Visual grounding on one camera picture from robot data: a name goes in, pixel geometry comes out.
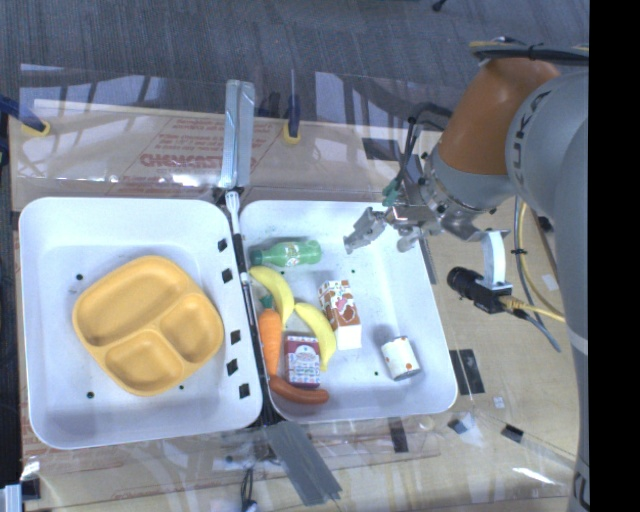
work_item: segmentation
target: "cardboard box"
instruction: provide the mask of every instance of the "cardboard box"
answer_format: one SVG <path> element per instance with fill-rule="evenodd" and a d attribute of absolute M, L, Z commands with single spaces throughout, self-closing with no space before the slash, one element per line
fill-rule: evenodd
<path fill-rule="evenodd" d="M 310 336 L 288 335 L 284 342 L 285 371 L 289 384 L 300 388 L 320 385 L 320 348 Z"/>

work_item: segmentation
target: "green bottle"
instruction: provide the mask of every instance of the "green bottle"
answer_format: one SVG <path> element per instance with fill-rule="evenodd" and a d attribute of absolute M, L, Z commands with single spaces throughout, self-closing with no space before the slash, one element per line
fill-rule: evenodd
<path fill-rule="evenodd" d="M 267 250 L 249 253 L 252 265 L 271 263 L 278 267 L 294 267 L 302 263 L 318 263 L 322 257 L 316 240 L 279 242 Z"/>

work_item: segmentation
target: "yellow banana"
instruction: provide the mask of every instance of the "yellow banana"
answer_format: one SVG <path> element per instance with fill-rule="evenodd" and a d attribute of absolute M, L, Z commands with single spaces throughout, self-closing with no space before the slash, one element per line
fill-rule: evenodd
<path fill-rule="evenodd" d="M 320 345 L 320 370 L 327 371 L 329 359 L 337 349 L 336 335 L 320 308 L 306 302 L 297 302 L 295 312 L 314 333 Z"/>
<path fill-rule="evenodd" d="M 249 269 L 249 274 L 273 295 L 276 309 L 280 313 L 280 318 L 282 318 L 282 327 L 284 327 L 291 313 L 293 313 L 294 305 L 293 293 L 289 283 L 282 277 L 280 272 L 264 265 L 254 265 Z"/>

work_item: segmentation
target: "white can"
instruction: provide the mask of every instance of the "white can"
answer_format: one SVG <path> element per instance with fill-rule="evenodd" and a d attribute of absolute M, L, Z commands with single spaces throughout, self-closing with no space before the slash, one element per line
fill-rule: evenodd
<path fill-rule="evenodd" d="M 393 380 L 406 379 L 422 371 L 406 336 L 392 339 L 382 345 L 381 349 Z"/>

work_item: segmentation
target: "sausage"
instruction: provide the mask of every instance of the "sausage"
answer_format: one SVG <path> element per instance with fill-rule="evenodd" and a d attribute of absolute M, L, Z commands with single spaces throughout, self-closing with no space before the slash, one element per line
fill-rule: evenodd
<path fill-rule="evenodd" d="M 300 389 L 292 386 L 277 375 L 269 376 L 269 387 L 271 391 L 277 393 L 282 398 L 299 404 L 318 405 L 324 404 L 329 400 L 329 393 L 326 389 Z"/>

